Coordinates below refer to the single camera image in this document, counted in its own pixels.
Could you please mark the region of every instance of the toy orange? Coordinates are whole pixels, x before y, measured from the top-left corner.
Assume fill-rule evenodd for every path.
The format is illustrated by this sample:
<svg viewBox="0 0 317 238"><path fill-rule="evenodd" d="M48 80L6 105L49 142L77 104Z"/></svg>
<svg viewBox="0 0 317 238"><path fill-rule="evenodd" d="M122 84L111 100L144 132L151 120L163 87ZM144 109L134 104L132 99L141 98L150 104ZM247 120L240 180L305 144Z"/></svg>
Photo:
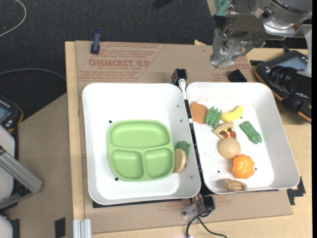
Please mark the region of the toy orange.
<svg viewBox="0 0 317 238"><path fill-rule="evenodd" d="M240 154L233 159L232 171L237 178L246 179L254 174L255 163L252 158L245 154Z"/></svg>

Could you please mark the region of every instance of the yellow banana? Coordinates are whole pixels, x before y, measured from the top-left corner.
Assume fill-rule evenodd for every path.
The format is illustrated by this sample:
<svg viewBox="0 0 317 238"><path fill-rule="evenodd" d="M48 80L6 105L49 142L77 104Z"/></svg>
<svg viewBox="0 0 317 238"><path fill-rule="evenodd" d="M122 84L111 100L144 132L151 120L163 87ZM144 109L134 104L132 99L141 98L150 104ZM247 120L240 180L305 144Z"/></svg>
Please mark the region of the yellow banana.
<svg viewBox="0 0 317 238"><path fill-rule="evenodd" d="M221 120L223 121L233 121L240 118L243 114L244 107L242 105L237 106L236 109L232 112L226 112L221 115Z"/></svg>

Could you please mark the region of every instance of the pizza slice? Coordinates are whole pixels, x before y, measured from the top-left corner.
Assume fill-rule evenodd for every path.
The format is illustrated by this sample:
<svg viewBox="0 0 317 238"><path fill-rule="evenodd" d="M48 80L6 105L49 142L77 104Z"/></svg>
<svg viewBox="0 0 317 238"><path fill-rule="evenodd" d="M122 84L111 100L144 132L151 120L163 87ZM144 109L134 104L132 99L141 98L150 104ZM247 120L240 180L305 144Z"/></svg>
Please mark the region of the pizza slice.
<svg viewBox="0 0 317 238"><path fill-rule="evenodd" d="M234 129L234 124L232 121L228 121L220 124L216 129L213 130L213 133L216 134L221 139L232 137L236 138L237 134Z"/></svg>

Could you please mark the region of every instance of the green plate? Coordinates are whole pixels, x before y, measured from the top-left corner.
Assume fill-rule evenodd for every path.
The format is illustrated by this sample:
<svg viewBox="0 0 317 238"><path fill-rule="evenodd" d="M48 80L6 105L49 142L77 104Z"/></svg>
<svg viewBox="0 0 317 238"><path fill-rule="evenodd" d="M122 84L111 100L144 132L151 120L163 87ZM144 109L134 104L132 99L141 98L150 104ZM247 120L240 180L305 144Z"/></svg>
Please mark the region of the green plate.
<svg viewBox="0 0 317 238"><path fill-rule="evenodd" d="M108 133L112 170L123 180L156 180L170 175L175 165L169 129L156 120L124 120Z"/></svg>

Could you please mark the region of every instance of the wooden edge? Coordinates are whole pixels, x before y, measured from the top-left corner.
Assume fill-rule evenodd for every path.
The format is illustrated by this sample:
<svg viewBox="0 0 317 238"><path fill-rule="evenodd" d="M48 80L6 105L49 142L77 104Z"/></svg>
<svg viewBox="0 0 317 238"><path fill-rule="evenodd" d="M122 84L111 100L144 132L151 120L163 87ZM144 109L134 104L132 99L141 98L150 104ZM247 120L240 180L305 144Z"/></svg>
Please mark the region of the wooden edge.
<svg viewBox="0 0 317 238"><path fill-rule="evenodd" d="M65 42L69 146L74 220L84 220L84 188L80 144L78 87L75 42Z"/></svg>

